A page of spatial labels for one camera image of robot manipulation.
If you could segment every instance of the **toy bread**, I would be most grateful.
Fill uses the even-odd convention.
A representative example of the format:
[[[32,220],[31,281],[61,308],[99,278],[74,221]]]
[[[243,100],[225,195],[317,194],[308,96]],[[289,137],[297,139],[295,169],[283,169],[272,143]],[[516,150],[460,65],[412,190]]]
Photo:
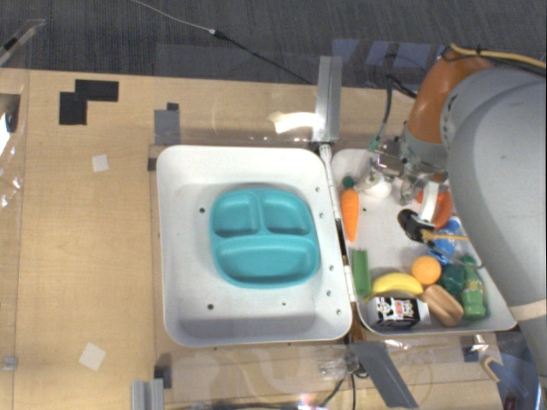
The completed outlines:
[[[434,284],[424,290],[421,300],[427,303],[429,310],[448,328],[456,326],[463,317],[460,303],[443,287]]]

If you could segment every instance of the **black tape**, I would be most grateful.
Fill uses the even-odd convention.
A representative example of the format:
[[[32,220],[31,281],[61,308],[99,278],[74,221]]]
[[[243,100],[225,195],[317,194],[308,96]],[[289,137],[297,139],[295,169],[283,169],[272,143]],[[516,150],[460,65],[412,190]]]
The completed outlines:
[[[73,92],[62,92],[59,99],[59,125],[87,125],[87,102]]]
[[[163,388],[171,389],[173,380],[171,375],[171,367],[169,366],[154,366],[154,379],[163,379]]]
[[[6,44],[3,45],[3,49],[9,51],[14,45],[19,41],[17,38],[13,37],[8,40]]]
[[[80,101],[118,102],[119,83],[105,80],[76,79],[76,98]]]
[[[155,172],[156,171],[156,164],[157,164],[157,159],[156,158],[149,158],[148,159],[148,171],[149,172]]]
[[[17,131],[20,102],[21,96],[19,94],[0,93],[0,115],[5,114],[6,130],[9,133]]]

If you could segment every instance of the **green bottle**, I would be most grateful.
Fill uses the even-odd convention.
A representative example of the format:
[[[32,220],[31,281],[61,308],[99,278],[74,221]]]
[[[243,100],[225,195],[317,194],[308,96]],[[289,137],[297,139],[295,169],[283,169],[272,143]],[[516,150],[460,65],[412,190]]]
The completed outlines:
[[[462,261],[476,266],[477,262],[471,256],[465,256]],[[485,292],[479,275],[472,267],[464,267],[465,287],[461,293],[464,317],[467,320],[483,319],[486,316]]]

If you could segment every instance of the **gray carpet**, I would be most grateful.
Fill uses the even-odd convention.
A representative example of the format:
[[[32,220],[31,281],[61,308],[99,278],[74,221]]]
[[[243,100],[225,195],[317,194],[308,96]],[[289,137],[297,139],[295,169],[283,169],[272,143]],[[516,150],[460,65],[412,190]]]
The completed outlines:
[[[376,85],[386,69],[419,83],[452,41],[536,58],[547,0],[140,0],[223,31],[316,81],[321,55],[340,55],[344,85]],[[0,0],[0,40],[28,19],[47,24],[33,68],[302,83],[209,33],[127,0]]]

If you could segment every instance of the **orange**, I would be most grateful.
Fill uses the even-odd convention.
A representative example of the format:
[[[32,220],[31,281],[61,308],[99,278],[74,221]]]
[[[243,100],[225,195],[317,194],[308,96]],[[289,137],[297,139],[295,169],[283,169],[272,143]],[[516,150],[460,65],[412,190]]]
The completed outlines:
[[[424,285],[435,284],[441,277],[442,269],[438,261],[429,255],[416,258],[412,264],[412,276]]]

